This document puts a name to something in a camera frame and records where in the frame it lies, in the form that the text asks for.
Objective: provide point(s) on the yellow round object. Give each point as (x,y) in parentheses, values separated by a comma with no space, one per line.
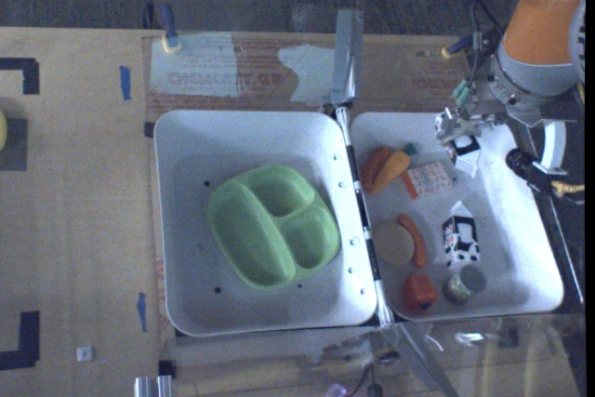
(2,130)

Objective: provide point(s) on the white and orange packet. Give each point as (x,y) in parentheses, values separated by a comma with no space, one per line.
(430,179)

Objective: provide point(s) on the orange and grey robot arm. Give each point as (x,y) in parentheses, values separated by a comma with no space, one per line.
(541,28)

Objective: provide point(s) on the green divided plate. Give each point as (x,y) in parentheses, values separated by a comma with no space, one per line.
(251,228)

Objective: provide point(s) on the brown sausage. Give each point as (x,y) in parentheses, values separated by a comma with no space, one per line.
(369,167)

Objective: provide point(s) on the red pepper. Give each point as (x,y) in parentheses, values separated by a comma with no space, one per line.
(418,293)

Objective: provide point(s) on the white plastic tray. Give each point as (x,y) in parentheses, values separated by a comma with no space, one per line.
(195,246)
(511,223)

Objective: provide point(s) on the black cylinder on white bracket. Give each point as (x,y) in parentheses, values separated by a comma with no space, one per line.
(555,144)

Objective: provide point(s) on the round tan biscuit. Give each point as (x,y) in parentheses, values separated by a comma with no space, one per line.
(394,242)

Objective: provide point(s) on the orange sausage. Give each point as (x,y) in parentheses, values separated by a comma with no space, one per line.
(417,242)

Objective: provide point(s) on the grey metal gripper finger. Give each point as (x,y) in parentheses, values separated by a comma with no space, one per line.
(442,130)
(458,122)

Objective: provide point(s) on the brown cardboard board red print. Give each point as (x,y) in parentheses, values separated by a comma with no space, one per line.
(260,79)

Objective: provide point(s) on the small grey can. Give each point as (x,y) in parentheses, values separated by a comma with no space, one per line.
(462,286)

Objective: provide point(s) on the small black and white carton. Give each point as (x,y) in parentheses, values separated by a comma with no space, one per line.
(466,153)

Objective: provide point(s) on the cow print milk carton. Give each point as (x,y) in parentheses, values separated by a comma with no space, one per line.
(460,237)

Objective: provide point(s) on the small white square block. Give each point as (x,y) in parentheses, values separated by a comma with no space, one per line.
(84,353)

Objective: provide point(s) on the orange carrot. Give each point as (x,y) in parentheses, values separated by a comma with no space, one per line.
(392,167)

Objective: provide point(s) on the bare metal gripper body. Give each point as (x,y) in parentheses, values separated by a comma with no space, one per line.
(488,107)

